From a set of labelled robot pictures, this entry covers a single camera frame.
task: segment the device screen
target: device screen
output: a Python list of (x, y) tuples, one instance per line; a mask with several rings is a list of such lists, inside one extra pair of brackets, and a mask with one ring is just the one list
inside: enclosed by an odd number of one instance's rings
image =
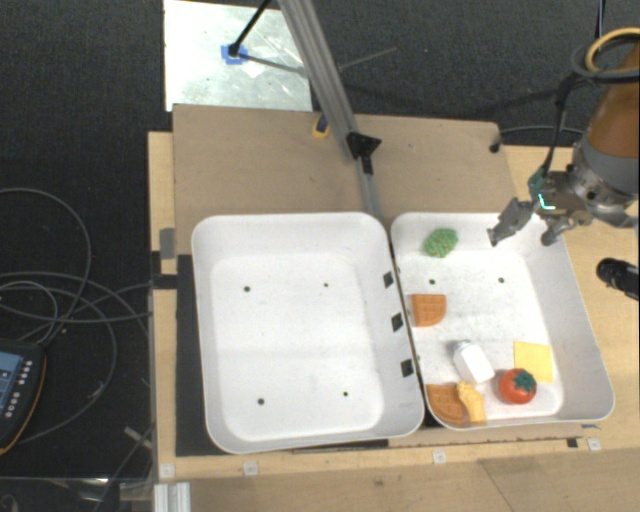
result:
[(0, 352), (0, 413), (4, 411), (4, 406), (21, 362), (22, 358), (20, 356), (9, 354), (8, 352)]

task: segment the wooden table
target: wooden table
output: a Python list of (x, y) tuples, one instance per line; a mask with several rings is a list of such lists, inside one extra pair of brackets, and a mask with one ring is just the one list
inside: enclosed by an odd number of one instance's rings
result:
[[(174, 249), (188, 253), (190, 229), (204, 216), (228, 213), (231, 207), (256, 213), (361, 207), (355, 174), (347, 174), (353, 172), (351, 163), (337, 147), (330, 147), (331, 139), (324, 143), (329, 147), (311, 139), (303, 128), (310, 129), (312, 121), (307, 113), (177, 107), (174, 133), (150, 134), (151, 244), (162, 256), (163, 274), (175, 274)], [(504, 147), (491, 155), (487, 148), (497, 129), (488, 123), (377, 116), (358, 116), (358, 121), (363, 132), (384, 140), (374, 166), (387, 225), (402, 211), (499, 211), (513, 195), (514, 185), (518, 196), (526, 197), (526, 180), (545, 154), (544, 148)], [(264, 123), (271, 127), (268, 133)], [(280, 179), (298, 172), (298, 181), (289, 185), (300, 194), (274, 200), (273, 191), (264, 190), (270, 183), (265, 180), (260, 182), (260, 196), (235, 201), (230, 197), (234, 187), (246, 190), (256, 165), (234, 160), (243, 154), (233, 156), (229, 150), (234, 136), (229, 127), (234, 124), (240, 125), (237, 129), (246, 140), (258, 141), (256, 154), (247, 156), (260, 162), (255, 172), (271, 171)], [(286, 143), (280, 151), (277, 143), (282, 140)], [(560, 149), (554, 168), (562, 168), (570, 158), (569, 149)], [(206, 174), (203, 166), (211, 167)], [(238, 176), (238, 168), (245, 174)], [(331, 187), (332, 177), (341, 180), (339, 197)], [(209, 182), (217, 183), (222, 199), (209, 201), (217, 207), (205, 208), (210, 193), (202, 183)], [(330, 202), (311, 201), (318, 191)], [(607, 289), (595, 276), (604, 257), (637, 262), (635, 234), (595, 223), (566, 233), (564, 239), (616, 393), (616, 407), (608, 419), (585, 428), (539, 425), (465, 435), (431, 429), (380, 450), (176, 457), (176, 292), (155, 290), (160, 480), (192, 481), (193, 510), (211, 510), (214, 501), (216, 510), (225, 511), (425, 510), (427, 503), (429, 510), (635, 509), (631, 505), (640, 503), (638, 303)], [(167, 240), (173, 241), (171, 247)], [(568, 438), (577, 439), (576, 448), (568, 447)], [(602, 450), (590, 451), (589, 438), (597, 438)], [(444, 449), (446, 464), (434, 464), (434, 449)], [(258, 464), (260, 476), (243, 476), (248, 461)], [(607, 508), (614, 495), (621, 508)]]

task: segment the yellow square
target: yellow square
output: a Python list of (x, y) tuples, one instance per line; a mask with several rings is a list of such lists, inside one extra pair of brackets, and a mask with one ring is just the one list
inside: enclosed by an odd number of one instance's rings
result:
[(514, 341), (513, 364), (515, 368), (527, 370), (538, 382), (553, 382), (553, 363), (549, 345)]

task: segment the black clamp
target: black clamp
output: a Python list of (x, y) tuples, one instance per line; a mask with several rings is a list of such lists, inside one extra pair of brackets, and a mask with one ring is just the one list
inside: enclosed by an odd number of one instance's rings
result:
[(362, 135), (358, 132), (351, 132), (347, 135), (347, 144), (351, 155), (356, 160), (362, 160), (362, 167), (365, 174), (373, 175), (373, 165), (371, 164), (371, 155), (378, 148), (382, 141), (368, 135)]

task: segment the multimeter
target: multimeter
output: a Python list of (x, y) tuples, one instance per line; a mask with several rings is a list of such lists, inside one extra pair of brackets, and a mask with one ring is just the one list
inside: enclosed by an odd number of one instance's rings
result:
[(35, 409), (46, 369), (42, 348), (0, 341), (0, 455), (8, 452)]

